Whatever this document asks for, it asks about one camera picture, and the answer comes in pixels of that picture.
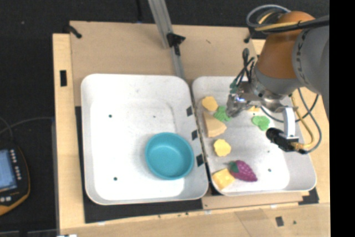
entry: empty white tray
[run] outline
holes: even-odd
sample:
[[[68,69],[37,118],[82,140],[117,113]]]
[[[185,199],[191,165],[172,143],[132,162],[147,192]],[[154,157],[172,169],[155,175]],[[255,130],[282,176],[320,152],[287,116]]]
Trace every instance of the empty white tray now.
[[[208,189],[204,164],[178,180],[153,175],[144,157],[148,140],[172,132],[201,156],[190,89],[163,75],[92,74],[84,78],[82,123],[85,187],[98,204],[198,199]]]
[[[263,111],[243,111],[236,118],[225,122],[227,130],[214,138],[205,135],[203,111],[206,110],[201,101],[206,96],[213,96],[218,105],[226,106],[229,85],[234,77],[200,77],[192,84],[196,114],[202,132],[206,161],[211,174],[228,168],[228,163],[234,160],[243,160],[255,172],[258,181],[247,182],[236,179],[232,184],[218,190],[223,195],[247,195],[259,193],[276,193],[283,191],[308,191],[316,185],[316,173],[311,158],[308,154],[302,155],[296,152],[284,152],[274,143],[271,143],[265,135],[265,131],[253,125],[251,119],[254,115],[265,115]],[[290,98],[284,99],[283,104],[292,105]],[[282,114],[272,114],[282,120]],[[271,120],[269,127],[283,130],[283,124]],[[303,137],[298,124],[296,135],[303,143]],[[232,151],[226,157],[218,157],[215,154],[213,143],[216,139],[225,139]]]

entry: digital multimeter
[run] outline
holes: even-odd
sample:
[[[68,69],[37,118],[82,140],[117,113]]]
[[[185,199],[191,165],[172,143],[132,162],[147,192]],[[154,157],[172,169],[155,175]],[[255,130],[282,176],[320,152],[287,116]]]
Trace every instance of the digital multimeter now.
[[[30,191],[26,160],[17,145],[0,143],[0,215],[27,199]]]

